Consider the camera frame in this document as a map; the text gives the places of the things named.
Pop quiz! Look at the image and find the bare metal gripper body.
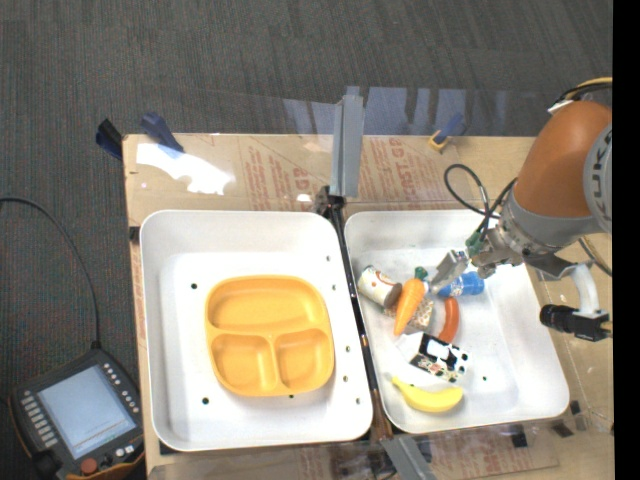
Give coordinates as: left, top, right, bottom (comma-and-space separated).
468, 226, 532, 275

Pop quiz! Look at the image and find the blue bottle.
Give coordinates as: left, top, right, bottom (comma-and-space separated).
436, 270, 486, 299

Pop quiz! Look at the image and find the orange sausage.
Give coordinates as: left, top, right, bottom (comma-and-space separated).
438, 296, 461, 345

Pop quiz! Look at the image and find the patterned beige packet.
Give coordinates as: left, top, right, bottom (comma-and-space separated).
383, 293, 436, 335

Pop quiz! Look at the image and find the orange carrot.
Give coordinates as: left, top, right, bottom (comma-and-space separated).
392, 266, 430, 338

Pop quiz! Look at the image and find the white printed can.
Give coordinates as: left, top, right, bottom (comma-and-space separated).
356, 265, 404, 310

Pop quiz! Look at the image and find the white plastic tray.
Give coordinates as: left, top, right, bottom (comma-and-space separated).
343, 209, 572, 435
138, 209, 375, 453

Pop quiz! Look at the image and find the black and white printed carton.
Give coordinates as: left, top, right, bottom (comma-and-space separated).
409, 332, 472, 385

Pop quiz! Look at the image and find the yellow banana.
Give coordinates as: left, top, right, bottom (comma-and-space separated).
390, 375, 465, 415

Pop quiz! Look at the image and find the orange divided plate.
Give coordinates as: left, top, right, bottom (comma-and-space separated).
203, 274, 337, 398

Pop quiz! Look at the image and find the brown cardboard board red print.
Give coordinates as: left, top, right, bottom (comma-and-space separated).
122, 132, 615, 480

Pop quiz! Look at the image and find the black cylinder on white bracket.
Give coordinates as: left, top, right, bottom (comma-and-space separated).
538, 262, 612, 343

